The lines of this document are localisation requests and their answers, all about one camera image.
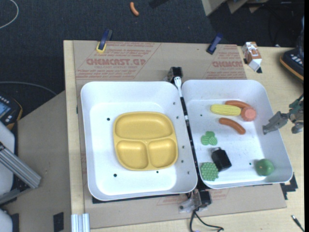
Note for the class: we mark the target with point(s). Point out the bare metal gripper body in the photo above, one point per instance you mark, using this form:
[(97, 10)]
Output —
[(297, 110)]

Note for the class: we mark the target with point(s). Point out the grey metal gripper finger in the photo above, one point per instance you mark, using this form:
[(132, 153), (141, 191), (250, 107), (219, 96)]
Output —
[(275, 122), (297, 128)]

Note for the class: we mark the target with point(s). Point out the salmon pink round slice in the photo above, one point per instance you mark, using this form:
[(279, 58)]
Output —
[(248, 114)]

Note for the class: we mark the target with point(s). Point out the orange sausage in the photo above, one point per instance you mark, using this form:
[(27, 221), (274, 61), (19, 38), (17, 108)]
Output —
[(134, 8), (235, 103), (231, 124)]

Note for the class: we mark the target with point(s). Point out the white plastic tray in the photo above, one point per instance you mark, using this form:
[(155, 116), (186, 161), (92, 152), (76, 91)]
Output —
[(101, 139), (241, 151)]

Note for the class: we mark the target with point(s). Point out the green bell pepper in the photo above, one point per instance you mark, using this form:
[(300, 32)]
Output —
[(264, 167)]

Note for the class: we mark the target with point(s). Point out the yellow corn cob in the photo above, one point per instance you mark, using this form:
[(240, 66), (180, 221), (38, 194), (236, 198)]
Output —
[(225, 110)]

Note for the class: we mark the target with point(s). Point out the black bottle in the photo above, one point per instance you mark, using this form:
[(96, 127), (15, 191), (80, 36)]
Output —
[(221, 159)]

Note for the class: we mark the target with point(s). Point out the light green grapes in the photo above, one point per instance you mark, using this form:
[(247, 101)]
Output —
[(208, 138)]

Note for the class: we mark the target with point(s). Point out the white and brown carton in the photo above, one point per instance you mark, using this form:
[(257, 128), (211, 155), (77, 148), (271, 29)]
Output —
[(252, 54)]

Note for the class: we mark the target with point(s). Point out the green broccoli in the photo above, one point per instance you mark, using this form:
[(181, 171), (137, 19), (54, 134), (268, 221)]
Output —
[(209, 171)]

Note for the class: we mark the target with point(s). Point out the thin black and white rod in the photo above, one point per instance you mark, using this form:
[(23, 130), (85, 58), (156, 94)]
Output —
[(185, 112)]

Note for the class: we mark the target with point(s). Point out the yellow divided plate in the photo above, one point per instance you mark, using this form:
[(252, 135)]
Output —
[(144, 127)]

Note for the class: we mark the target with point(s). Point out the brown cardboard board red print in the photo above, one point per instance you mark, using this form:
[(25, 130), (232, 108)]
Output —
[(149, 57)]

